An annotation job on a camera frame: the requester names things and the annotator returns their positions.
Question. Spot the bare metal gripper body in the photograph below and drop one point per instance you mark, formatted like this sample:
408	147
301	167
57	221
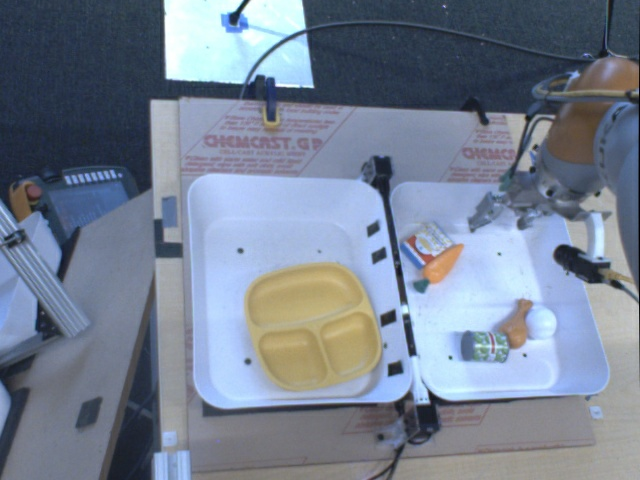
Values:
531	194

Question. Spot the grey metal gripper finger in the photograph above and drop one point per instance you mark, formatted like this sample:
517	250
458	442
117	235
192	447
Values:
530	218
486	212

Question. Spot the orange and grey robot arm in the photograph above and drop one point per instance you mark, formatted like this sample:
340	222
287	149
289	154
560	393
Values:
595	118

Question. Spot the orange carrot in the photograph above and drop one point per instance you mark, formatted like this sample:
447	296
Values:
442	264

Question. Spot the red white blue carton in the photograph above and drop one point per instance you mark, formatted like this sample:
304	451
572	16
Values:
425	243

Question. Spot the white plastic tray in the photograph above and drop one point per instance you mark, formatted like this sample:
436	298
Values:
500	293
280	228

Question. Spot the white egg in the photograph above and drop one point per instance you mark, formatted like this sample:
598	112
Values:
541	322

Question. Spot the thin black and white rod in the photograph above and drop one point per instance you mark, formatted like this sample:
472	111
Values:
399	273

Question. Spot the brown chicken drumstick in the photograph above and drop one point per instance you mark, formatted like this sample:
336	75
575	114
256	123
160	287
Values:
516	325

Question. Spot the green and white can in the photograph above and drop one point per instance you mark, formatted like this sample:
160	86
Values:
484	346

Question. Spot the brown cardboard board red print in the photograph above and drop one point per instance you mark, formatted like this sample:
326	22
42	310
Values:
310	138

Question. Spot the yellow divided plate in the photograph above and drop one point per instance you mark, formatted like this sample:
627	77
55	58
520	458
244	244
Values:
305	328

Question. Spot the black cylinder on white bracket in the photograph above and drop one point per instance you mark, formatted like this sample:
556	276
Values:
575	259

